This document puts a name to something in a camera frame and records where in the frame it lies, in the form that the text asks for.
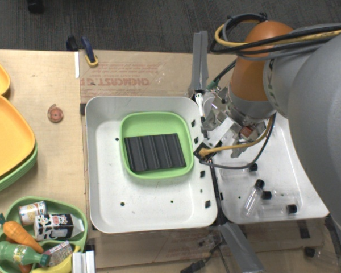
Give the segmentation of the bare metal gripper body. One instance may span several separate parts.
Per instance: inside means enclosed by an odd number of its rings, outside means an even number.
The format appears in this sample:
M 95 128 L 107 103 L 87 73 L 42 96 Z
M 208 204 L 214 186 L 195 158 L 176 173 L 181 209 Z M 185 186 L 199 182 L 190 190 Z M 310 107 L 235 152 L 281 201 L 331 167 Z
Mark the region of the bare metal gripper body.
M 224 122 L 233 131 L 236 140 L 254 142 L 267 129 L 267 102 L 245 100 L 230 87 L 216 88 L 203 96 L 205 121 L 202 127 L 214 131 Z

